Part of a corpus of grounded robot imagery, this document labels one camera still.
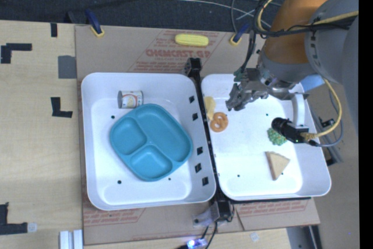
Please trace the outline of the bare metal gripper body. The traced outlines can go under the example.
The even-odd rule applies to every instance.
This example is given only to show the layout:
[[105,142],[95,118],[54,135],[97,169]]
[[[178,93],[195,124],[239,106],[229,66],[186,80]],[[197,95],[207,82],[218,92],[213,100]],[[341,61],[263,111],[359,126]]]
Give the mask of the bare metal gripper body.
[[255,101],[273,96],[279,100],[291,100],[294,93],[290,90],[295,83],[274,77],[266,70],[246,68],[237,71],[237,92],[240,101]]

